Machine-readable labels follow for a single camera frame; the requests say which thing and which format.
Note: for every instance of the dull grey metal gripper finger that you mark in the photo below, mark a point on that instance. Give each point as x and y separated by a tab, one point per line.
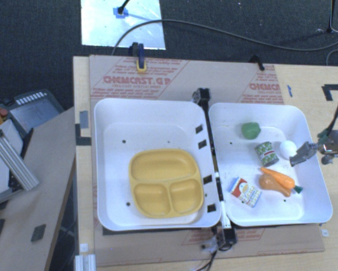
302	154

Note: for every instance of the white egg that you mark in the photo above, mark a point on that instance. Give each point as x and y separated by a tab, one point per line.
287	149

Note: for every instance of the orange carrot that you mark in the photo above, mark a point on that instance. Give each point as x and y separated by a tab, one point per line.
279	177

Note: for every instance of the small green can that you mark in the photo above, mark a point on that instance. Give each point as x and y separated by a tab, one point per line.
266	154

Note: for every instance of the orange toy pear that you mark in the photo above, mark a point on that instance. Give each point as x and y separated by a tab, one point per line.
268	183

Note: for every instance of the green round toy vegetable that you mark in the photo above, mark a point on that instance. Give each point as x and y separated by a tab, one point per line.
250	130

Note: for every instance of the red and white carton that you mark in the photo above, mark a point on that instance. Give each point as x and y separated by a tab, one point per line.
244	192

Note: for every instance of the white plastic tray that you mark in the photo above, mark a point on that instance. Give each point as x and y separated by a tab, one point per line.
115	117
242	213

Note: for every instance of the thin black and white rod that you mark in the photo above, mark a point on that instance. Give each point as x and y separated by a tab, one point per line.
211	140

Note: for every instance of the brown cardboard board red print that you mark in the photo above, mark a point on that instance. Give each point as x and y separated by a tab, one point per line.
214	78

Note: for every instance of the yellow divided plate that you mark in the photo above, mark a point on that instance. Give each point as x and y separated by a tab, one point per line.
163	165

